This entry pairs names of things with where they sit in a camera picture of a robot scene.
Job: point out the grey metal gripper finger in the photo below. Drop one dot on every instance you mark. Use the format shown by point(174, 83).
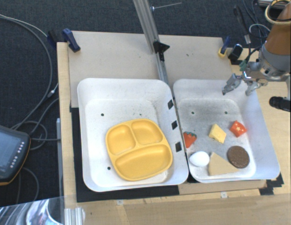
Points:
point(231, 83)
point(251, 88)

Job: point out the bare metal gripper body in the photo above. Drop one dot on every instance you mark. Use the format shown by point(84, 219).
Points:
point(255, 75)

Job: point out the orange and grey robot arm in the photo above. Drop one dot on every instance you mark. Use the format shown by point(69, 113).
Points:
point(278, 39)

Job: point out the white plastic tray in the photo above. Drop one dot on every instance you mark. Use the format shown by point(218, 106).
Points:
point(206, 97)
point(96, 130)

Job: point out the red cube with yellow stars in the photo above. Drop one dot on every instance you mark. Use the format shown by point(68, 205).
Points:
point(238, 129)

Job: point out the yellow cheese wedge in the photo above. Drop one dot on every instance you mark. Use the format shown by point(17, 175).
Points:
point(217, 133)

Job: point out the red toy strawberry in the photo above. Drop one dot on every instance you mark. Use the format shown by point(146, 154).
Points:
point(189, 139)

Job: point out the brown round biscuit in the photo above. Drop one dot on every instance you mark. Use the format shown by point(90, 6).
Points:
point(238, 157)

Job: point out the white toy egg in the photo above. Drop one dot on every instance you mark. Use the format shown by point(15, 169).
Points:
point(199, 159)

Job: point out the beige triangular slice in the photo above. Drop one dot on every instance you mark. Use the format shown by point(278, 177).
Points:
point(219, 166)

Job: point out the yellow divided plate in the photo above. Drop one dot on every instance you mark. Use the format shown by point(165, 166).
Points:
point(138, 153)

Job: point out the pale flat board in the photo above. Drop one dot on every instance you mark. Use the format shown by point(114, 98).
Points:
point(112, 57)

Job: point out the black cylinder on white bracket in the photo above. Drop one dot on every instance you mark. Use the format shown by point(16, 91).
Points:
point(279, 103)

